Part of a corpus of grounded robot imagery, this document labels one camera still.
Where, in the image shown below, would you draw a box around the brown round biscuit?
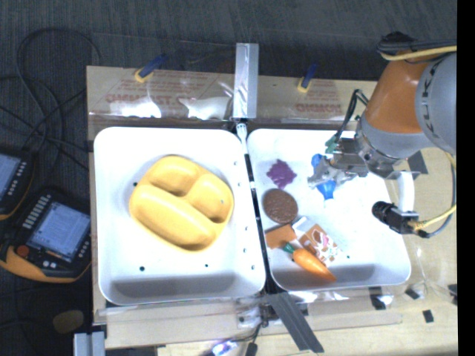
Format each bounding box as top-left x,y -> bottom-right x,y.
262,188 -> 299,225

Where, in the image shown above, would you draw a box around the white plastic tray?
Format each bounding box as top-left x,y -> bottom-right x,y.
246,128 -> 413,293
93,125 -> 267,307

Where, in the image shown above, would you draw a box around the orange bread slice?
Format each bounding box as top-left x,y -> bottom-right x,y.
264,222 -> 298,251

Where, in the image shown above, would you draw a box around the yellow divided plate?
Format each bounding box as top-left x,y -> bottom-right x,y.
128,154 -> 235,253

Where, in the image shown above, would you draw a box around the orange carrot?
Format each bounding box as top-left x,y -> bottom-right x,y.
282,242 -> 338,283

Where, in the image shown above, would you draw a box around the blue and white bottle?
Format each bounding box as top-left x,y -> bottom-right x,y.
310,153 -> 338,203

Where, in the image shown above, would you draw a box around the purple grapes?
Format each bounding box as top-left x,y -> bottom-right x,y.
265,158 -> 298,190

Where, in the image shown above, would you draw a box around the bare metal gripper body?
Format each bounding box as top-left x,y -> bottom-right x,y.
331,136 -> 404,180

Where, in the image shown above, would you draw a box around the brown cardboard board red print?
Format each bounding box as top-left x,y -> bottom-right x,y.
85,65 -> 458,350

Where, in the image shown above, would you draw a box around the black cylinder on white bracket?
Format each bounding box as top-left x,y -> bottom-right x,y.
371,170 -> 421,235

